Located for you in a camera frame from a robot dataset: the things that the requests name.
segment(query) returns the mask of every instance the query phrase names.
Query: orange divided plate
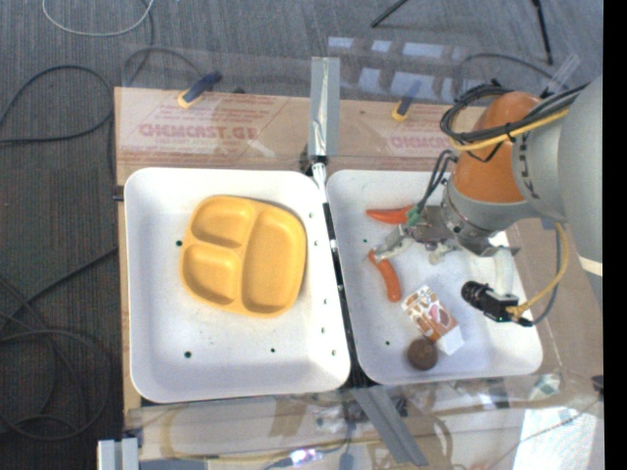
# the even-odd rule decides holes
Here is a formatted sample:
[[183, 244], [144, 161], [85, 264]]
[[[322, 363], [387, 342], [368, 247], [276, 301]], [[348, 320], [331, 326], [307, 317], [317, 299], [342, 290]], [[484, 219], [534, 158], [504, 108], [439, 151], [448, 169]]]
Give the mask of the orange divided plate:
[[185, 288], [218, 308], [271, 317], [298, 297], [307, 235], [291, 212], [259, 201], [217, 195], [187, 224], [179, 271]]

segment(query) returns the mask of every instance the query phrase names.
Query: brown round object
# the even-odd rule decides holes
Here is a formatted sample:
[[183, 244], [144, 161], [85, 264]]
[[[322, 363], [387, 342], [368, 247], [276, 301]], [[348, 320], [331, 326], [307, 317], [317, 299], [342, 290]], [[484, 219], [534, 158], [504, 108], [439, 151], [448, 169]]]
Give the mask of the brown round object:
[[410, 343], [408, 359], [413, 367], [426, 371], [438, 361], [438, 349], [426, 338], [417, 338]]

